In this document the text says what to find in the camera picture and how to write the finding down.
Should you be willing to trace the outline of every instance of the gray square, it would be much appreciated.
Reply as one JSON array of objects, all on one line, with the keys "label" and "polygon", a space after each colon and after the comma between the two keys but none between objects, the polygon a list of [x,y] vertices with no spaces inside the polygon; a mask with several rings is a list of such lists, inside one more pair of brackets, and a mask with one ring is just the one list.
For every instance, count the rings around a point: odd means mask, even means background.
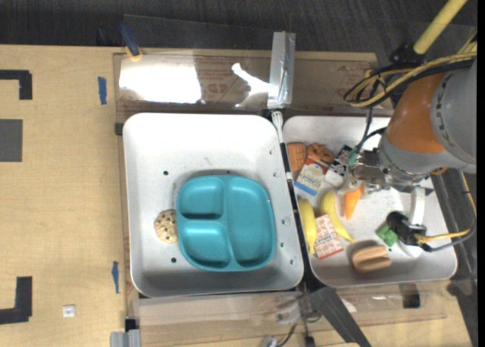
[{"label": "gray square", "polygon": [[0,162],[22,161],[23,120],[0,120]]}]

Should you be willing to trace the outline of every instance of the dark background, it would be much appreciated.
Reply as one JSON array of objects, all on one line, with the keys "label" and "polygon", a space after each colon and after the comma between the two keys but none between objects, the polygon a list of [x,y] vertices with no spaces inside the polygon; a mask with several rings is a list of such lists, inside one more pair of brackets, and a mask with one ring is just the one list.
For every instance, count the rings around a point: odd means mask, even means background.
[{"label": "dark background", "polygon": [[[103,33],[104,44],[116,45],[123,21],[144,46],[269,49],[273,31],[289,30],[296,33],[298,50],[373,52],[387,65],[390,53],[413,43],[446,1],[3,0],[0,43],[100,45]],[[468,1],[430,48],[429,59],[461,48],[477,27],[477,6],[477,0]],[[451,196],[445,211],[450,230],[466,228],[469,219],[457,176],[452,170],[443,175]],[[477,177],[468,179],[476,199]],[[476,238],[457,249],[460,268],[450,290],[460,299],[477,345]]]}]

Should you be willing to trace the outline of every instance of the wooden table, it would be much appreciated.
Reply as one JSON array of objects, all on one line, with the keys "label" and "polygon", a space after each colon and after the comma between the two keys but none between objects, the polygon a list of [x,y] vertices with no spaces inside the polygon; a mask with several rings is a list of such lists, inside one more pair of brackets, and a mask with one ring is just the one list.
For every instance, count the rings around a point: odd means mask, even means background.
[{"label": "wooden table", "polygon": [[[0,69],[29,70],[33,99],[0,80],[0,119],[23,120],[22,162],[0,162],[0,308],[17,277],[33,278],[33,315],[0,325],[0,345],[108,345],[127,313],[113,54],[120,48],[0,45]],[[107,104],[99,96],[107,83]],[[119,292],[111,274],[119,267]],[[447,317],[364,327],[373,345],[470,345],[457,301]],[[63,306],[75,305],[75,317]],[[321,345],[343,341],[315,334]],[[258,345],[260,339],[207,346]],[[294,336],[288,345],[303,345]]]}]

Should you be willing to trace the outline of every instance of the teal plate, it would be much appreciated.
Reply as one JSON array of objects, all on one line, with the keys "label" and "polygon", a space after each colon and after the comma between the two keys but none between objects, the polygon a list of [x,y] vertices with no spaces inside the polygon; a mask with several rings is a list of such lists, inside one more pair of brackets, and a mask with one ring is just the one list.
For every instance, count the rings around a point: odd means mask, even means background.
[{"label": "teal plate", "polygon": [[258,269],[276,248],[269,195],[246,177],[203,176],[183,184],[177,232],[183,256],[204,270]]}]

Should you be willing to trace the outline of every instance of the yellow pole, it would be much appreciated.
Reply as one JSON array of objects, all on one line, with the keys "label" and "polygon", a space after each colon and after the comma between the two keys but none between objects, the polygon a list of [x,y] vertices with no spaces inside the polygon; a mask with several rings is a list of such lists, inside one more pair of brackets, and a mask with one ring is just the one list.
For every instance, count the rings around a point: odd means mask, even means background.
[{"label": "yellow pole", "polygon": [[424,55],[426,53],[467,1],[468,0],[448,0],[446,5],[443,6],[441,11],[434,18],[433,22],[414,44],[413,49],[418,55]]}]

